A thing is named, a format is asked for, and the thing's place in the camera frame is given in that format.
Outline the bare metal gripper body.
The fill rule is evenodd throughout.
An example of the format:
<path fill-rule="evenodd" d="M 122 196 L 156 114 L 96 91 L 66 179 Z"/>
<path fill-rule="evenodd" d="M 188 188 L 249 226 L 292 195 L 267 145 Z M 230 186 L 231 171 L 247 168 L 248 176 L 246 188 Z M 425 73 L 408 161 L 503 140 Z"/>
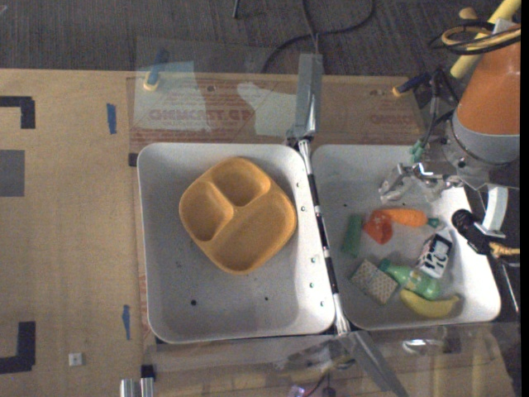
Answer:
<path fill-rule="evenodd" d="M 441 150 L 447 162 L 446 172 L 443 174 L 446 183 L 454 186 L 466 184 L 473 190 L 493 185 L 520 189 L 519 159 L 504 163 L 486 161 L 448 136 Z"/>

